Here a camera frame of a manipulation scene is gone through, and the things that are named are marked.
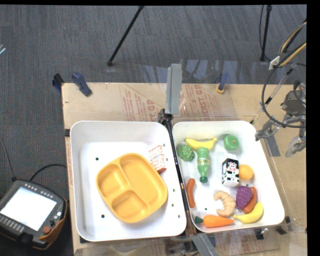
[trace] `orange carrot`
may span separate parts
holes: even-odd
[[[185,187],[186,197],[188,199],[190,208],[194,208],[196,206],[196,202],[193,195],[195,184],[196,184],[196,180],[194,178],[190,178]]]
[[[225,218],[210,214],[204,216],[203,219],[198,216],[195,217],[195,223],[203,223],[207,228],[227,226],[234,222],[235,221],[232,218]]]
[[[248,214],[250,213],[253,208],[255,207],[257,203],[257,190],[254,186],[251,186],[250,189],[252,190],[252,196],[250,201],[246,204],[246,206],[243,208],[243,211]]]

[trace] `orange compartment tray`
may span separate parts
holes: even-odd
[[[139,222],[158,210],[168,189],[152,164],[137,153],[124,154],[105,165],[96,176],[99,194],[123,222]]]

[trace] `yellow banana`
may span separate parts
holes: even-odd
[[[208,150],[210,150],[214,147],[216,141],[216,137],[207,141],[198,141],[192,138],[185,139],[185,143],[193,150],[198,150],[198,148],[207,148]]]
[[[251,212],[243,215],[233,215],[234,219],[238,219],[242,223],[248,224],[248,223],[253,223],[259,220],[264,213],[264,207],[262,203],[259,201],[255,204],[254,208],[252,209]]]

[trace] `brown sausage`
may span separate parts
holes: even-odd
[[[250,189],[252,190],[252,196],[250,201],[246,204],[246,206],[243,208],[243,211],[248,214],[250,213],[253,208],[255,207],[257,203],[257,190],[254,186],[251,186]]]
[[[186,191],[186,197],[188,199],[188,203],[190,208],[194,208],[196,206],[196,202],[194,199],[194,186],[196,184],[196,180],[194,178],[190,178],[188,180],[188,183],[186,184],[185,191]]]

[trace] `white screen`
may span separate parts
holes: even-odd
[[[38,231],[57,202],[20,187],[1,214]]]

